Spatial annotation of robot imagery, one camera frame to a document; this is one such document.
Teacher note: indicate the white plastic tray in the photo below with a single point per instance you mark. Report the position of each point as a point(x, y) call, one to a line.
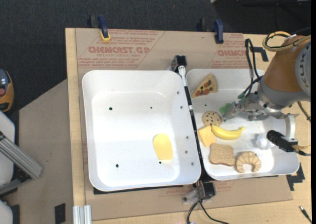
point(133, 129)
point(247, 168)

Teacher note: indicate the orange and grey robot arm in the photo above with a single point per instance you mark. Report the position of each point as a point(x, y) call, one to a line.
point(279, 70)

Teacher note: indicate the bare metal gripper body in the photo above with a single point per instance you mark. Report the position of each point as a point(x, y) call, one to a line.
point(254, 103)

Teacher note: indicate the tan toy croissant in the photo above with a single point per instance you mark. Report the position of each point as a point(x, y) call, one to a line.
point(248, 160)

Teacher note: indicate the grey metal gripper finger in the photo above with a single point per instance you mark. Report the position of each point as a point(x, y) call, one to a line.
point(258, 115)
point(233, 110)

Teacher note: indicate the brown toast bread slice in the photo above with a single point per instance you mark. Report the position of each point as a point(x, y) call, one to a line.
point(221, 154)

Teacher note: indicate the toy pizza slice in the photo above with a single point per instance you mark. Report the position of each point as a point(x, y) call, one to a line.
point(206, 86)

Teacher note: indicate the brown cardboard board red print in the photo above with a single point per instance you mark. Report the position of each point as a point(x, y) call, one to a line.
point(148, 45)

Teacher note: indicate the tan chocolate chip biscuit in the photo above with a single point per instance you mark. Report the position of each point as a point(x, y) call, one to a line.
point(211, 118)

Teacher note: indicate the black cylinder on white bracket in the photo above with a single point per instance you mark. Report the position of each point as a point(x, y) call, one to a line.
point(279, 138)

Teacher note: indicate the thin black and white rod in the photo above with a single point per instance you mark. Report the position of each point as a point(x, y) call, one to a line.
point(188, 97)

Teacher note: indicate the pale yellow oval slice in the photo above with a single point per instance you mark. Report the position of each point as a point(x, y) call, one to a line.
point(163, 147)

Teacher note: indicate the green toy broccoli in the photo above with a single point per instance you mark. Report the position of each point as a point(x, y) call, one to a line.
point(224, 108)

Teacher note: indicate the yellow cheese wedge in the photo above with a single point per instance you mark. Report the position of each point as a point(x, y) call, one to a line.
point(207, 136)

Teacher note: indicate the yellow banana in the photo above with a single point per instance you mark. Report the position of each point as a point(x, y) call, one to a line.
point(227, 134)

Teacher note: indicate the small white plastic object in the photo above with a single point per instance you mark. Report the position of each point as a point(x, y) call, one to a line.
point(261, 141)

